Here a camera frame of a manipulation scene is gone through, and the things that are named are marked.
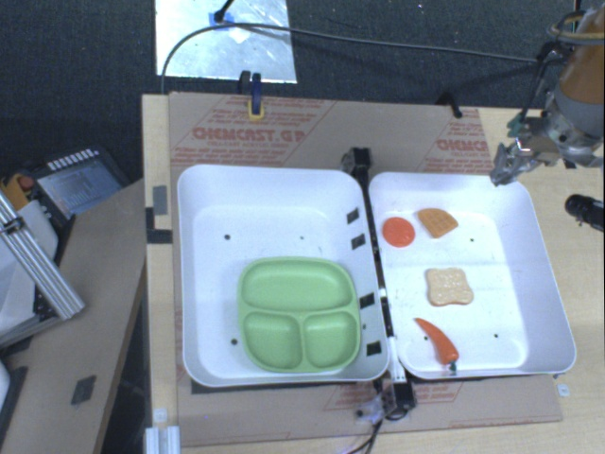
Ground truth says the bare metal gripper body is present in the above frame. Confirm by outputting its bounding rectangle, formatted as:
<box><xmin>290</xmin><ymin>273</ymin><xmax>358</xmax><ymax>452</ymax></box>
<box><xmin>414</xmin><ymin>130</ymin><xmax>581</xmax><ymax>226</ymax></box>
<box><xmin>521</xmin><ymin>111</ymin><xmax>605</xmax><ymax>168</ymax></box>

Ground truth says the orange toy waffle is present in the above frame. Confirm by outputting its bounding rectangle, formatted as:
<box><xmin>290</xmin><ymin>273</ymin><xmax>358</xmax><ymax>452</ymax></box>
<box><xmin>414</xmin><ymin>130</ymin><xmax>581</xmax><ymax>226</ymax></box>
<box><xmin>416</xmin><ymin>207</ymin><xmax>460</xmax><ymax>240</ymax></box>

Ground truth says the white plastic tray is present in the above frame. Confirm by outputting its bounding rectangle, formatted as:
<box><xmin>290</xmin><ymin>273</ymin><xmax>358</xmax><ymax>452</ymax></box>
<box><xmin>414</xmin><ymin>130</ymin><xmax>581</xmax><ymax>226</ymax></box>
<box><xmin>176</xmin><ymin>163</ymin><xmax>392</xmax><ymax>389</ymax></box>
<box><xmin>367</xmin><ymin>171</ymin><xmax>579</xmax><ymax>381</ymax></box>

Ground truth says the orange round toy slice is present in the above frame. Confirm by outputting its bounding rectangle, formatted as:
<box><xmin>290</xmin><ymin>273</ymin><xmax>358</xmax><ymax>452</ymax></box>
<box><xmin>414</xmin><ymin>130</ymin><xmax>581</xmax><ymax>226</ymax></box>
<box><xmin>381</xmin><ymin>216</ymin><xmax>417</xmax><ymax>249</ymax></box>

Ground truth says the beige toy bread slice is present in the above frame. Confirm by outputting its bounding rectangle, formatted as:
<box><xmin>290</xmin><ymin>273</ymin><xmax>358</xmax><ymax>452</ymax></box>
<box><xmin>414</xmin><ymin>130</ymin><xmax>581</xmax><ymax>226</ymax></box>
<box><xmin>423</xmin><ymin>267</ymin><xmax>475</xmax><ymax>308</ymax></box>

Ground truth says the thin black and white rod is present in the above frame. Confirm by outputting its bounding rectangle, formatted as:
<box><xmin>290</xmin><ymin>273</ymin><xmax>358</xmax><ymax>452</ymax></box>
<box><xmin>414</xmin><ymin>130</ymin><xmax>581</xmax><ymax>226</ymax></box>
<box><xmin>357</xmin><ymin>170</ymin><xmax>404</xmax><ymax>383</ymax></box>

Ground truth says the orange toy chili pepper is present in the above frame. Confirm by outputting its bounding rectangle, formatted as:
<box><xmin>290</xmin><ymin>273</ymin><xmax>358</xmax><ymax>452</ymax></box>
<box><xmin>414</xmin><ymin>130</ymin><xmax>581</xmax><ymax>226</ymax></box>
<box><xmin>413</xmin><ymin>317</ymin><xmax>461</xmax><ymax>375</ymax></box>

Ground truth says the brown cardboard board red print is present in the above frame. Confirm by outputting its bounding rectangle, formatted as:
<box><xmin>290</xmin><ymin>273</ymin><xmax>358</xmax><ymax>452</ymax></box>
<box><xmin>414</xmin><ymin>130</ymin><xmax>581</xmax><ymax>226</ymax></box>
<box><xmin>167</xmin><ymin>91</ymin><xmax>564</xmax><ymax>448</ymax></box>

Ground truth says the green divided plate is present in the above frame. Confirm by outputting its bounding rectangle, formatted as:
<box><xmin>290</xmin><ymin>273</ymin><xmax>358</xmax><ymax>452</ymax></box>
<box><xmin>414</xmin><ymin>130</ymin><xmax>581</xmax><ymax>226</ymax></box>
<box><xmin>235</xmin><ymin>255</ymin><xmax>363</xmax><ymax>375</ymax></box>

